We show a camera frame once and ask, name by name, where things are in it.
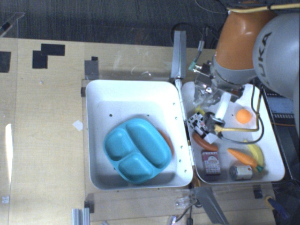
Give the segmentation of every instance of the wooden table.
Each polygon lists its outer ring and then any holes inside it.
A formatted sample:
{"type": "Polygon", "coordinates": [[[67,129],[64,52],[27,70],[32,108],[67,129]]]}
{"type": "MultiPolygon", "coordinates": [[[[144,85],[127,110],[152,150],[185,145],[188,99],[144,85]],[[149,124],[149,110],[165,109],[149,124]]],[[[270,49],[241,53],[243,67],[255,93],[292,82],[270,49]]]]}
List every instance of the wooden table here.
{"type": "MultiPolygon", "coordinates": [[[[85,200],[83,131],[73,126],[74,122],[83,121],[84,61],[98,57],[100,74],[102,71],[104,75],[111,71],[134,75],[151,70],[168,76],[173,49],[12,38],[2,38],[0,42],[0,51],[5,44],[5,49],[12,52],[11,66],[17,66],[17,74],[0,74],[0,98],[9,97],[8,90],[16,90],[9,225],[69,225],[72,209],[82,209],[85,200]],[[48,69],[33,69],[32,51],[41,50],[42,43],[65,45],[65,56],[48,56],[48,69]]],[[[201,61],[210,60],[213,53],[213,50],[204,50],[201,61]]],[[[187,64],[195,55],[196,49],[187,49],[187,64]]],[[[194,74],[188,72],[185,81],[193,78],[194,74]]],[[[219,192],[217,200],[231,224],[275,224],[271,210],[264,207],[262,199],[245,197],[242,189],[235,192],[235,188],[229,189],[233,192],[231,195],[219,192]]],[[[272,189],[266,187],[266,193],[272,193],[272,189]]],[[[116,193],[112,196],[118,200],[116,193]]],[[[128,206],[126,199],[120,203],[128,206]]],[[[164,225],[167,215],[112,217],[108,223],[164,225]]],[[[3,217],[3,224],[6,224],[5,211],[3,217]]],[[[203,209],[194,209],[193,219],[195,225],[210,224],[203,209]]]]}

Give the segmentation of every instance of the blue plate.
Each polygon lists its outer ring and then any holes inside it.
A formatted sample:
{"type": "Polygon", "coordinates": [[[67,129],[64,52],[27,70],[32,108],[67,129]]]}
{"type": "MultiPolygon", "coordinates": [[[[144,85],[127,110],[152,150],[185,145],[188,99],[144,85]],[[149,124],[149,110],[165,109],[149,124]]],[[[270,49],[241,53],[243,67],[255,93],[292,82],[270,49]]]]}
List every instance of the blue plate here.
{"type": "Polygon", "coordinates": [[[170,163],[171,150],[147,120],[135,118],[113,129],[104,139],[104,152],[129,183],[144,183],[170,163]]]}

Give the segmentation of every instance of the dark floor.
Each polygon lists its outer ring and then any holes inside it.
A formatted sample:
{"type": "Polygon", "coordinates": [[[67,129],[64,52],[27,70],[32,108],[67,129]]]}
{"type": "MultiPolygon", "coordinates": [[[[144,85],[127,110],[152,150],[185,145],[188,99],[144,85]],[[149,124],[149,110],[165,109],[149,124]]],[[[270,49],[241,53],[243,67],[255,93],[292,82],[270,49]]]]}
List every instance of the dark floor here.
{"type": "MultiPolygon", "coordinates": [[[[197,0],[212,11],[224,12],[215,0],[197,0]]],[[[220,0],[224,5],[243,0],[220,0]]],[[[299,0],[259,0],[292,3],[299,0]]],[[[207,12],[194,0],[0,0],[0,23],[14,12],[25,12],[21,38],[172,46],[177,23],[187,30],[188,47],[196,47],[201,27],[219,30],[226,14],[207,12]]]]}

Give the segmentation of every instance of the yellow banana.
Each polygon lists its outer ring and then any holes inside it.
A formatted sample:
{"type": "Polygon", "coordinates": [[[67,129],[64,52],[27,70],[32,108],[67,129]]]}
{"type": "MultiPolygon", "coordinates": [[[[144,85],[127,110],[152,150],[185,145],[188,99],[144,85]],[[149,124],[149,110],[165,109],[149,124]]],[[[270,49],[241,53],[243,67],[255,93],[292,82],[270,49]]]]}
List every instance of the yellow banana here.
{"type": "Polygon", "coordinates": [[[264,166],[264,159],[263,159],[263,153],[260,147],[258,147],[255,144],[249,144],[248,145],[250,152],[252,153],[253,158],[257,161],[259,166],[264,166]]]}

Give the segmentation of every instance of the silver can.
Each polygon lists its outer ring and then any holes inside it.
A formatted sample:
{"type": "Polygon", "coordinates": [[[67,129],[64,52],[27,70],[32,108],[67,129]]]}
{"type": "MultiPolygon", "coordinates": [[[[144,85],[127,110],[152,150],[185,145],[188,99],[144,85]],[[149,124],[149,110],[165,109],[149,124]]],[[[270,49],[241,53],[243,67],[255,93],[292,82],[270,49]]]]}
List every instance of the silver can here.
{"type": "Polygon", "coordinates": [[[250,180],[253,177],[253,170],[248,165],[234,165],[229,169],[233,180],[250,180]]]}

